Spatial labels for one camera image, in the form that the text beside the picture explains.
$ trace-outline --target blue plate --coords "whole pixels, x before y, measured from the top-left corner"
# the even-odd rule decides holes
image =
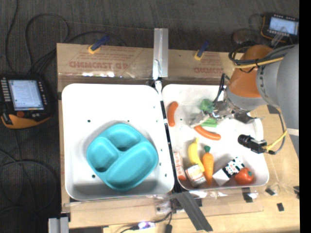
[[[128,124],[115,124],[97,136],[86,151],[96,175],[116,191],[139,185],[156,167],[154,146]]]

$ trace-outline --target toy banana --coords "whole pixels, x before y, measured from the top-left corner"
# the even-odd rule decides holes
[[[198,155],[198,141],[199,138],[196,138],[194,142],[192,142],[188,147],[188,156],[190,159],[190,163],[192,165],[198,164],[201,171],[204,172],[204,166],[200,160],[200,157]]]

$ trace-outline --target table surface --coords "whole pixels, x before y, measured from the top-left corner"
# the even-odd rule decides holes
[[[222,61],[224,72],[231,76],[233,66],[230,61]],[[64,181],[64,139],[62,128],[62,104],[59,101],[60,150],[61,150],[61,194],[63,212],[70,211],[69,228],[87,228],[109,225],[103,228],[104,233],[118,233],[141,221],[141,218],[153,218],[156,215],[155,206],[148,200],[130,199],[127,201],[101,201],[100,203],[70,203]],[[262,118],[264,138],[268,144],[274,142],[281,134],[282,128],[277,114],[270,114],[267,106],[260,106],[252,112],[252,116]],[[277,155],[265,154],[269,168],[270,179],[265,187],[258,189],[258,198],[254,203],[237,202],[204,206],[204,215],[216,233],[278,233],[300,232],[300,200],[294,190],[299,186],[299,159],[295,153],[289,135]],[[271,196],[266,188],[275,191]],[[164,232],[168,220],[157,223],[155,228],[144,232]],[[173,232],[194,233],[194,225],[186,213],[173,214],[171,225]]]

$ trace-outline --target orange sausage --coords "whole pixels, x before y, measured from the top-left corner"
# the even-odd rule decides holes
[[[175,111],[178,107],[178,103],[176,101],[172,102],[167,110],[167,121],[169,123],[169,126],[174,127],[175,126]]]
[[[195,126],[194,127],[195,131],[197,131],[201,136],[204,136],[205,138],[211,139],[211,140],[215,140],[215,141],[219,141],[221,136],[220,134],[217,133],[212,133],[209,131],[206,131],[205,129],[203,129],[200,125]]]

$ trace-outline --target screen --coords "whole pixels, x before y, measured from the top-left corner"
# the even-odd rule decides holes
[[[9,80],[15,110],[44,110],[37,81]]]
[[[290,21],[290,20],[280,19],[277,17],[271,17],[269,29],[297,35],[298,24],[299,22],[297,21]]]

